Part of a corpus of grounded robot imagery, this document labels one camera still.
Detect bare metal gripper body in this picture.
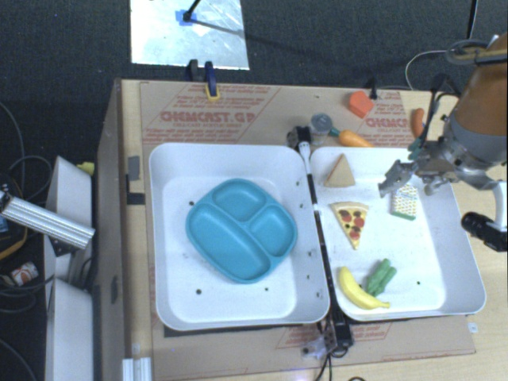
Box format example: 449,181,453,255
411,139,499,191

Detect white patterned carton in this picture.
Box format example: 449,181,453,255
390,183,420,221

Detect orange sausage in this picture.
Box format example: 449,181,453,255
410,107,426,140

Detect tan bread slice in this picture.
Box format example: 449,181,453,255
322,152,356,188

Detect orange carrot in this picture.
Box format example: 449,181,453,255
330,128,375,148

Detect pizza slice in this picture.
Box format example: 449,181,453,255
329,201,370,251

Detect orange carton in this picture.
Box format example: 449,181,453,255
348,90,375,120

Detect white plastic tray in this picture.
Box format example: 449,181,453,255
309,145,487,322
148,142,331,332

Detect thin black and white rod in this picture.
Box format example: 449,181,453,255
300,140,339,321

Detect small grey can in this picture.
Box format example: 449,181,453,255
310,112,334,147

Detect green beans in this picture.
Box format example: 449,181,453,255
364,258,398,298

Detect yellow banana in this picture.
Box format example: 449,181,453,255
337,266,391,310

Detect brown cardboard board red print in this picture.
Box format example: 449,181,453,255
138,79,477,364

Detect blue divided plate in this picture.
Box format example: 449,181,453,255
185,178,298,285

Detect small orange and white can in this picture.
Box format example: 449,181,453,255
10,261,40,287

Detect black cylinder on white bracket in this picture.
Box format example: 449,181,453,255
461,180,508,252

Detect black block with thin wires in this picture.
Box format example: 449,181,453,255
287,125,313,149
301,318,354,360

